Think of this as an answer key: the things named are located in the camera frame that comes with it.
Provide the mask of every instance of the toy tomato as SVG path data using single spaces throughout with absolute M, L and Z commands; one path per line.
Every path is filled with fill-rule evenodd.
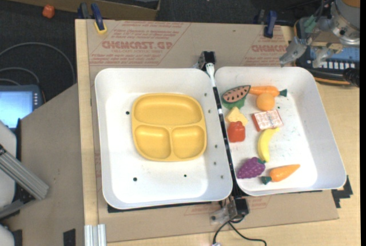
M 244 141 L 245 127 L 242 122 L 231 122 L 228 128 L 228 137 L 230 142 Z

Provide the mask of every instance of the toy carrot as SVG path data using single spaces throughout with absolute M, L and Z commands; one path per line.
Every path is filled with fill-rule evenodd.
M 286 179 L 287 177 L 292 175 L 299 167 L 300 167 L 299 164 L 294 164 L 273 168 L 269 172 L 269 177 L 261 177 L 261 180 L 264 185 L 266 185 L 269 182 L 282 181 L 283 179 Z
M 279 91 L 278 88 L 272 85 L 264 85 L 264 86 L 251 86 L 249 90 L 250 94 L 254 94 L 259 96 L 262 93 L 270 93 L 274 97 L 277 96 L 287 96 L 287 89 Z

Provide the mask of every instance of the banana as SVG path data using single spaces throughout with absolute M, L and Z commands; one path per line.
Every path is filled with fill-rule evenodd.
M 257 150 L 259 158 L 262 161 L 269 162 L 269 141 L 272 138 L 272 136 L 279 130 L 280 130 L 279 127 L 273 129 L 272 128 L 265 129 L 260 134 L 258 139 Z

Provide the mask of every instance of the white tray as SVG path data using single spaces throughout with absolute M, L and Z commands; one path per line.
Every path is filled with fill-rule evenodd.
M 218 201 L 228 197 L 232 177 L 210 79 L 197 69 L 100 71 L 95 79 L 101 144 L 102 189 L 109 205 L 133 209 Z M 191 161 L 159 162 L 135 149 L 131 108 L 147 93 L 180 93 L 201 105 L 207 147 Z
M 237 179 L 242 191 L 260 196 L 335 189 L 344 185 L 343 162 L 310 72 L 297 67 L 224 67 L 215 73 L 215 80 L 220 95 L 241 85 L 273 85 L 279 90 L 288 90 L 286 97 L 276 97 L 275 109 L 284 126 L 269 143 L 270 162 L 262 175 L 268 175 L 276 166 L 300 164 L 301 167 L 289 178 L 267 185 L 262 184 L 260 178 Z M 228 109 L 223 107 L 222 111 L 226 115 Z M 258 157 L 260 133 L 251 119 L 253 113 L 261 112 L 256 107 L 256 96 L 248 94 L 240 112 L 249 122 L 245 127 L 246 139 L 229 144 L 235 170 L 245 160 Z

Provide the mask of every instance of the orange object on floor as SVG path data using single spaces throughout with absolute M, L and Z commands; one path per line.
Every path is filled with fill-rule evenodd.
M 55 16 L 55 7 L 52 6 L 52 5 L 46 5 L 44 8 L 43 8 L 43 12 L 42 12 L 42 15 L 44 17 L 47 17 L 47 18 L 52 18 Z

